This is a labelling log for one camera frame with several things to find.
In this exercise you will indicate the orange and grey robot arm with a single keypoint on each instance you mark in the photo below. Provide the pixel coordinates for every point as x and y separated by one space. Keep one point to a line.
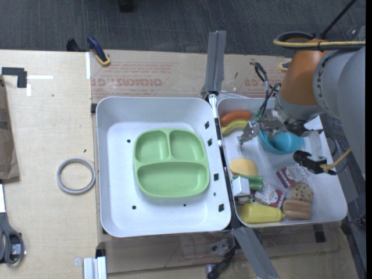
302 74

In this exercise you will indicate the red and white packet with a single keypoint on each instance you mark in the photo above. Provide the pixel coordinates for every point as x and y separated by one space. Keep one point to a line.
292 174

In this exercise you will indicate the yellow round bread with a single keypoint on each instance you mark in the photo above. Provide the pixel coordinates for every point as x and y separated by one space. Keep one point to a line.
243 166

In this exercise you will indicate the blue bowl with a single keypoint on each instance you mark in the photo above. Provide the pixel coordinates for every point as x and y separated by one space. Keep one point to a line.
286 144

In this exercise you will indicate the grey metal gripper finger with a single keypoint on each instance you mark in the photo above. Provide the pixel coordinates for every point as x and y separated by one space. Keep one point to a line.
248 132

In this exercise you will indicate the grey tape roll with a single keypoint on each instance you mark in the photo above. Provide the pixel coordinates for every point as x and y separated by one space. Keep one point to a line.
60 182

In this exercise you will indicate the brown paper bag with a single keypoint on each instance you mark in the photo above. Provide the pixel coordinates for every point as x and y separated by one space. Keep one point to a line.
6 144

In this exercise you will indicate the black cylinder on white bracket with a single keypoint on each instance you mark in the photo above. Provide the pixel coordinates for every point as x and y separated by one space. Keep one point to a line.
309 159

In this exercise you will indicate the white plastic tray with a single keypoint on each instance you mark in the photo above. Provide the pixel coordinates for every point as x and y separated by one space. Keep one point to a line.
122 167
325 193

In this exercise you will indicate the green divided plate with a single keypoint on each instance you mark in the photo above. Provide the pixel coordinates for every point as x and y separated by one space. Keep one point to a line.
171 164

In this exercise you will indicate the chocolate chip biscuit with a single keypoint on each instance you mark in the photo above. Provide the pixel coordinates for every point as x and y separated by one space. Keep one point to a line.
302 192

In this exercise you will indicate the red and white carton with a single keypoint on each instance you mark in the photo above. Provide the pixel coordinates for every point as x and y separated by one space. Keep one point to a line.
268 196

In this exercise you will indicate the green beans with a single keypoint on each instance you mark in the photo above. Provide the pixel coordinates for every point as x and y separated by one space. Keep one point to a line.
255 182

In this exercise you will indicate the white cube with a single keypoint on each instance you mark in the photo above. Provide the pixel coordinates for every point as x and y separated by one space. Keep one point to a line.
240 186

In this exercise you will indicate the brown cardboard board red print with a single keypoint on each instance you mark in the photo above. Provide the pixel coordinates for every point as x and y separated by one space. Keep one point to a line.
162 77

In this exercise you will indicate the yellow squeeze bottle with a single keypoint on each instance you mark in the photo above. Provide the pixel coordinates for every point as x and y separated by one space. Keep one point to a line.
260 213

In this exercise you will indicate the tan hot dog bun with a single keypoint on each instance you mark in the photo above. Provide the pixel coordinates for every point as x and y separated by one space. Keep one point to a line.
297 209

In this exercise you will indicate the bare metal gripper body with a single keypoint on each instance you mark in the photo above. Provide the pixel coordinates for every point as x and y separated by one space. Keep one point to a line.
274 123

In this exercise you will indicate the yellow banana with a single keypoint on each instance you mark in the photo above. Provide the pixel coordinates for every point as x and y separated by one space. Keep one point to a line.
234 126

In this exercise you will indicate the orange sausage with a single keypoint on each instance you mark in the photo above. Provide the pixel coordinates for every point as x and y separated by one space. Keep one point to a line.
235 116

